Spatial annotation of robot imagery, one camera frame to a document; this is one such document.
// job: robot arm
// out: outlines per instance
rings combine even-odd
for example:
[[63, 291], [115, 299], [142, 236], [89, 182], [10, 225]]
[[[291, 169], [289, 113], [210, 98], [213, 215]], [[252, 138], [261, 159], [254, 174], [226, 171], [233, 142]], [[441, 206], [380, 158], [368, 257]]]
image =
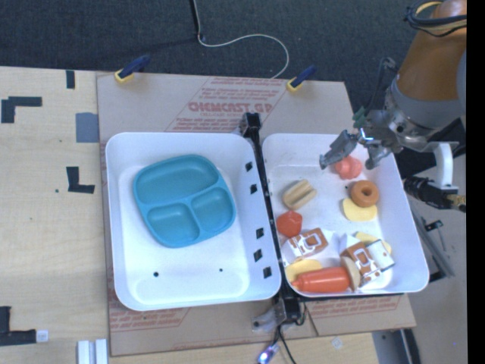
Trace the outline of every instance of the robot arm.
[[[433, 7], [429, 17], [419, 18]], [[430, 0], [408, 8], [405, 20], [419, 31], [396, 69], [383, 106], [375, 109], [371, 102], [355, 113], [358, 133], [343, 131], [331, 150], [321, 155], [322, 169], [347, 156], [357, 143], [368, 150], [365, 166], [369, 170], [404, 147], [432, 152], [436, 180], [409, 178], [406, 192], [438, 209], [466, 210], [465, 198], [451, 185], [452, 148], [457, 143], [431, 141], [435, 133], [466, 113], [466, 18], [467, 0]], [[389, 59], [382, 67], [395, 69]]]

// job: brown donut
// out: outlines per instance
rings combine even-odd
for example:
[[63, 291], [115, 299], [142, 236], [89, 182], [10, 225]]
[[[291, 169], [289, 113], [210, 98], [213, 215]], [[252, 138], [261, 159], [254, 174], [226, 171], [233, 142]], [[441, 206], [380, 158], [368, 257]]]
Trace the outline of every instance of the brown donut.
[[359, 180], [350, 189], [352, 201], [361, 208], [375, 205], [379, 199], [379, 189], [374, 182]]

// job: wooden surface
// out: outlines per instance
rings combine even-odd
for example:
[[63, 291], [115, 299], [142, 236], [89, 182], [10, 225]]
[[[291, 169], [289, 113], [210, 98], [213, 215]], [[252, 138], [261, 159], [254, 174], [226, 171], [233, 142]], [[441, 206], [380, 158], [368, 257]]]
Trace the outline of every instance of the wooden surface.
[[[11, 330], [46, 329], [47, 343], [0, 347], [0, 362], [75, 362], [79, 340], [108, 339], [98, 143], [77, 143], [76, 114], [97, 114], [95, 73], [0, 67], [0, 96], [40, 96], [0, 124], [0, 306]], [[68, 192], [66, 167], [93, 194]], [[371, 334], [288, 341], [296, 362], [378, 363]], [[110, 358], [110, 363], [256, 362], [265, 344]], [[278, 353], [273, 363], [289, 362]]]

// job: white cable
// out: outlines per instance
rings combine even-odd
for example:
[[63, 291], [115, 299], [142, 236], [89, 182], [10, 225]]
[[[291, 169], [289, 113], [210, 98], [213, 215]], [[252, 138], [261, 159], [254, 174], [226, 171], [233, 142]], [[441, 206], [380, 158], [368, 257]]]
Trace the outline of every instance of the white cable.
[[283, 66], [283, 68], [277, 74], [275, 74], [272, 77], [272, 79], [279, 77], [286, 70], [286, 68], [289, 65], [289, 53], [288, 53], [288, 49], [283, 44], [283, 42], [281, 42], [278, 38], [275, 38], [274, 36], [266, 35], [266, 34], [263, 34], [263, 33], [253, 33], [253, 34], [249, 34], [249, 35], [240, 36], [239, 38], [235, 38], [233, 40], [230, 40], [229, 42], [219, 43], [219, 44], [215, 44], [215, 45], [209, 45], [209, 44], [205, 43], [204, 41], [202, 41], [202, 39], [200, 37], [200, 18], [199, 18], [199, 10], [197, 8], [197, 2], [196, 2], [196, 0], [192, 0], [192, 2], [194, 4], [194, 10], [196, 12], [196, 20], [197, 20], [197, 40], [199, 41], [199, 44], [200, 45], [202, 45], [204, 47], [215, 48], [215, 47], [228, 46], [228, 45], [231, 45], [231, 44], [233, 44], [235, 42], [239, 42], [240, 40], [247, 39], [247, 38], [254, 38], [254, 37], [268, 38], [268, 39], [271, 39], [271, 40], [279, 43], [280, 46], [283, 47], [283, 50], [285, 51], [285, 54], [286, 54], [286, 63], [285, 63], [285, 65]]

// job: cardboard sheet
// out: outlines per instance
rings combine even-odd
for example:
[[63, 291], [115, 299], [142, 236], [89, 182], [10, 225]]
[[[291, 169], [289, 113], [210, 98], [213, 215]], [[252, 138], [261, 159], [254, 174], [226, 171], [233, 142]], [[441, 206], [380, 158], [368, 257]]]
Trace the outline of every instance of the cardboard sheet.
[[[270, 341], [272, 334], [254, 332], [251, 323], [271, 308], [270, 300], [150, 312], [129, 310], [117, 300], [104, 147], [110, 137], [128, 131], [237, 133], [245, 112], [260, 114], [262, 140], [280, 132], [338, 134], [352, 129], [345, 85], [306, 81], [290, 93], [285, 80], [135, 74], [119, 84], [106, 73], [98, 74], [97, 87], [111, 355]], [[287, 338], [415, 325], [406, 295], [311, 302], [307, 307], [308, 321], [288, 328]]]

